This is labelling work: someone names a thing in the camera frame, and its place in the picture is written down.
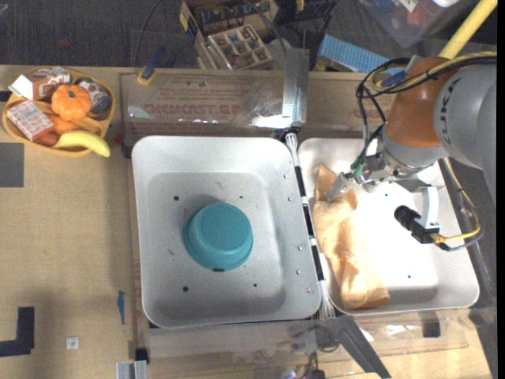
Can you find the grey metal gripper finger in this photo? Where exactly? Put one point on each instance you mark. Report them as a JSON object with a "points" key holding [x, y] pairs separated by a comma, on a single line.
{"points": [[349, 187], [334, 188]]}

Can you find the orange pumpkin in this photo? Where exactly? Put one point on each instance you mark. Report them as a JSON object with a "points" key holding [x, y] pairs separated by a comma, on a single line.
{"points": [[71, 102]]}

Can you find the teal bowl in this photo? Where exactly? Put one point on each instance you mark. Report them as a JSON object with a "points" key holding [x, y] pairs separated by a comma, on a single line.
{"points": [[219, 236]]}

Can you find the orange cloth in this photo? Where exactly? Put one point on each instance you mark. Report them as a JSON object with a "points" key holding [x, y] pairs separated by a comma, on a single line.
{"points": [[347, 247]]}

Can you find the black cylinder on white bracket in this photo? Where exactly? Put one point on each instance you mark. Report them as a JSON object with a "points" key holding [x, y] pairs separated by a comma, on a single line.
{"points": [[419, 219]]}

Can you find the white plastic tray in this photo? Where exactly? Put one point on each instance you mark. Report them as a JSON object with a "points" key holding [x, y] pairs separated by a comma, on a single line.
{"points": [[221, 164], [394, 251]]}

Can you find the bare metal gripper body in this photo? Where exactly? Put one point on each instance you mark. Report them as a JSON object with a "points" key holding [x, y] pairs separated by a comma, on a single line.
{"points": [[375, 168]]}

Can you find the red sausage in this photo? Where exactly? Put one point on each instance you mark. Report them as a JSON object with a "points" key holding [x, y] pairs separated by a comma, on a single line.
{"points": [[47, 139]]}

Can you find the white and red flat carton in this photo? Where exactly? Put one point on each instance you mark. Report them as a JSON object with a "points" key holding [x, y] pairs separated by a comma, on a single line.
{"points": [[28, 120]]}

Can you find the small red and white can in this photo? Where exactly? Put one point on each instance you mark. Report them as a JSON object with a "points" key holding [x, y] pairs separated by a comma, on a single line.
{"points": [[96, 95]]}

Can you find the yellow banana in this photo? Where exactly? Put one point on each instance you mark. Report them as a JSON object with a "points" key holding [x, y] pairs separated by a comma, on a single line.
{"points": [[84, 139]]}

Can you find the orange carrot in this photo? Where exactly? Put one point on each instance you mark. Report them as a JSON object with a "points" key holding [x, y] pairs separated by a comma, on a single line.
{"points": [[65, 125]]}

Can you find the white and brown carton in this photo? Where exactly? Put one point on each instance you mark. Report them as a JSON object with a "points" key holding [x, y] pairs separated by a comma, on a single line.
{"points": [[39, 84]]}

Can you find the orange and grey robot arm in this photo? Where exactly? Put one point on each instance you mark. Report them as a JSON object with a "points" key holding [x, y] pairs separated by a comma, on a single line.
{"points": [[434, 109]]}

